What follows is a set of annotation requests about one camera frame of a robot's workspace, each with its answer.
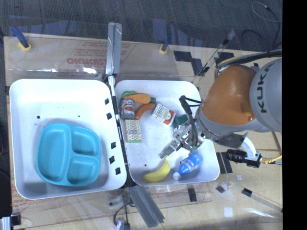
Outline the orange-brown sausage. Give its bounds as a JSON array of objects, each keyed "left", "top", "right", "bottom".
[{"left": 134, "top": 103, "right": 156, "bottom": 120}]

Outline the white plastic tray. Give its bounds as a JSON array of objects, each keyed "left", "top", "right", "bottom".
[
  {"left": 9, "top": 78, "right": 128, "bottom": 200},
  {"left": 114, "top": 80, "right": 221, "bottom": 187}
]

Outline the dark green toy food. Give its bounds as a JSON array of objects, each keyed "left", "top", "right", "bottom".
[{"left": 173, "top": 114, "right": 190, "bottom": 128}]

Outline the blue divided plate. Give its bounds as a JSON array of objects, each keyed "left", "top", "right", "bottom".
[{"left": 35, "top": 122, "right": 102, "bottom": 187}]

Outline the yellow patterned packet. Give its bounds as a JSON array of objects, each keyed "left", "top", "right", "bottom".
[{"left": 123, "top": 119, "right": 143, "bottom": 144}]

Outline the yellow banana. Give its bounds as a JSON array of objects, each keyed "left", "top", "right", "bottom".
[{"left": 143, "top": 157, "right": 171, "bottom": 184}]

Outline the white and red carton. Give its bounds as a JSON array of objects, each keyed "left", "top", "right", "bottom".
[{"left": 151, "top": 103, "right": 177, "bottom": 127}]

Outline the black cylinder on white bracket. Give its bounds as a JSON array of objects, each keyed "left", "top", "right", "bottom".
[{"left": 225, "top": 138, "right": 262, "bottom": 169}]

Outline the brown cardboard board, red print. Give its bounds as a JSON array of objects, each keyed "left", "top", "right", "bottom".
[{"left": 3, "top": 34, "right": 214, "bottom": 228}]

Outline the blue plastic bottle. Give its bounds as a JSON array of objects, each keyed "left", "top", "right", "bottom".
[{"left": 172, "top": 152, "right": 202, "bottom": 181}]

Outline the orange carrot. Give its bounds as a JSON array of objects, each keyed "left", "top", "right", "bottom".
[{"left": 123, "top": 92, "right": 157, "bottom": 105}]

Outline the green toy vegetable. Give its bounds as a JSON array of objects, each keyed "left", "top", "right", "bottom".
[{"left": 121, "top": 90, "right": 137, "bottom": 99}]

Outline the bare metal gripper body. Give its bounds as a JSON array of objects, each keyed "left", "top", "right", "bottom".
[{"left": 172, "top": 124, "right": 206, "bottom": 152}]

